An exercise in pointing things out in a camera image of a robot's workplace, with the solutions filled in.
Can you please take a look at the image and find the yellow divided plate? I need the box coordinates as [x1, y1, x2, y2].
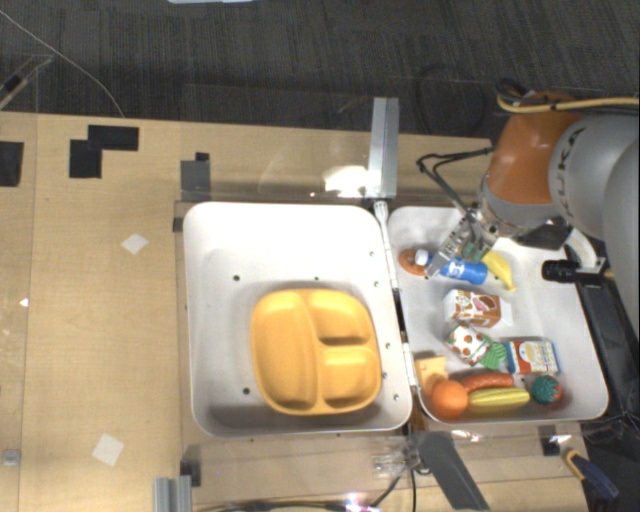
[249, 288, 384, 417]

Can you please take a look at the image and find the brown doughnut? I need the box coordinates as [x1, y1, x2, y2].
[398, 247, 431, 277]

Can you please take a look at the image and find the yellow banana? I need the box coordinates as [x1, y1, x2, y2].
[479, 249, 518, 293]

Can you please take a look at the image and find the white carton with orange dots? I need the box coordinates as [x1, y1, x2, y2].
[444, 324, 494, 369]

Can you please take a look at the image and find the blue bottle with white cap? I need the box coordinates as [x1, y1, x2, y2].
[413, 249, 489, 287]

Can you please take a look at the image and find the red strawberry with green top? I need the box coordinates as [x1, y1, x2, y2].
[529, 374, 564, 407]

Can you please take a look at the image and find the yellow corn cob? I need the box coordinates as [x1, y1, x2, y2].
[465, 386, 532, 416]

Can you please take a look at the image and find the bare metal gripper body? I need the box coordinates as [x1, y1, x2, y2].
[446, 208, 497, 262]

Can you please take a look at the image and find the white plastic tray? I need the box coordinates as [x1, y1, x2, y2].
[387, 205, 611, 427]
[182, 201, 414, 439]

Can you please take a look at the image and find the orange fruit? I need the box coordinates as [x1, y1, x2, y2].
[430, 379, 470, 422]

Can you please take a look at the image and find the yellow cheese wedge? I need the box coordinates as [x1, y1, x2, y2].
[413, 355, 449, 394]

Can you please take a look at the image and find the black cylinder on white bracket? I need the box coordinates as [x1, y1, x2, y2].
[541, 228, 609, 289]

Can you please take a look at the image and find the white and brown carton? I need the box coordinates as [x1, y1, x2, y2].
[442, 289, 514, 329]

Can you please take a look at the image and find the green leaf toy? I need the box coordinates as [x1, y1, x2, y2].
[479, 341, 509, 372]

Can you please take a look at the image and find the blue red and white carton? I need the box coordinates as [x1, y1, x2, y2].
[504, 337, 561, 377]

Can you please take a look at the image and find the red sausage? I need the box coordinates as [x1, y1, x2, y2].
[459, 371, 516, 394]

